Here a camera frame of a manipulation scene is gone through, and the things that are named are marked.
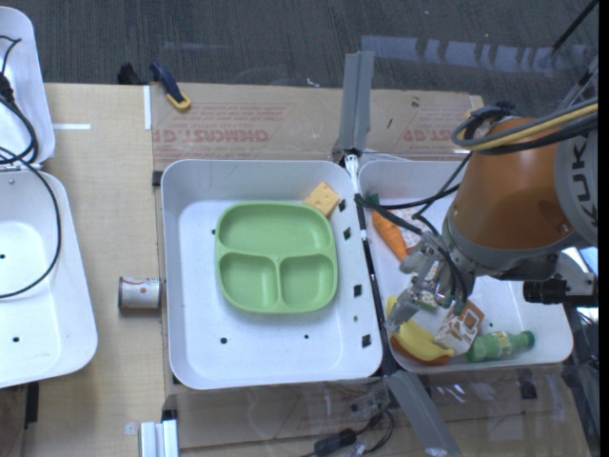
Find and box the white packet with red print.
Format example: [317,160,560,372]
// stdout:
[383,207,430,250]

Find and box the white plastic tray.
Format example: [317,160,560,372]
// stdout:
[160,159,384,390]
[357,159,575,376]

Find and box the brown cardboard board red print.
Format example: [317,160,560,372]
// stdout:
[150,82,589,449]

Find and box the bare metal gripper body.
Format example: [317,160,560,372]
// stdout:
[399,229,473,308]

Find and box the green divided plate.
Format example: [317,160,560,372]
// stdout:
[213,201,340,314]

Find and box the orange carrot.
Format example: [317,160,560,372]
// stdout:
[366,192,410,262]

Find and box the thin black and white rod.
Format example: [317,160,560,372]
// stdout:
[344,154,387,333]

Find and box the white and orange carton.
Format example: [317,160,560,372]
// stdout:
[433,299,487,356]

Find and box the yellow cheese slice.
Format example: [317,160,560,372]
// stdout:
[303,181,343,219]

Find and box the white and orange can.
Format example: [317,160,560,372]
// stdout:
[117,276,163,310]

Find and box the black cylinder on white bracket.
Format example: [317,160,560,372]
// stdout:
[521,249,597,307]

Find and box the yellow banana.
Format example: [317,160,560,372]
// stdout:
[385,295,456,362]

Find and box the green bottle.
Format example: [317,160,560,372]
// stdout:
[466,329,537,365]

